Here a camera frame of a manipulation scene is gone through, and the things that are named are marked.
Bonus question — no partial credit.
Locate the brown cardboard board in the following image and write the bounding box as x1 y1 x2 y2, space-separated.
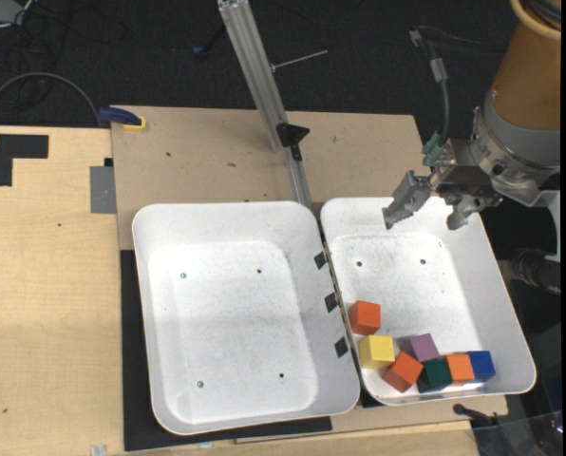
109 105 510 446

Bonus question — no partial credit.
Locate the red-orange cube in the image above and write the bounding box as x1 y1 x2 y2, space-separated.
383 350 425 394
348 299 383 337

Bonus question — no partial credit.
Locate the purple cube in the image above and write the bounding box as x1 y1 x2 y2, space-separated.
407 332 441 363

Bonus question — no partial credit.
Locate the green cube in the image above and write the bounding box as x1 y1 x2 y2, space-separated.
416 357 453 394

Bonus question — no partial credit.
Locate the blue cube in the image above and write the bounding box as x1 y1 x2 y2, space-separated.
467 350 498 383

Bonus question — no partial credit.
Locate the orange cube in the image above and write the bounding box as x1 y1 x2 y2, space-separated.
445 353 476 385

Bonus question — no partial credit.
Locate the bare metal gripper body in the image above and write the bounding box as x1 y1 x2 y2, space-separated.
428 139 505 208

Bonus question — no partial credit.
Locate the white plastic tray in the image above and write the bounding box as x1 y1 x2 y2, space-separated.
319 196 538 408
131 199 362 437

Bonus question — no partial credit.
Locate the yellow cube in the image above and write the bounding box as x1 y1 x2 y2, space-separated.
358 334 397 371

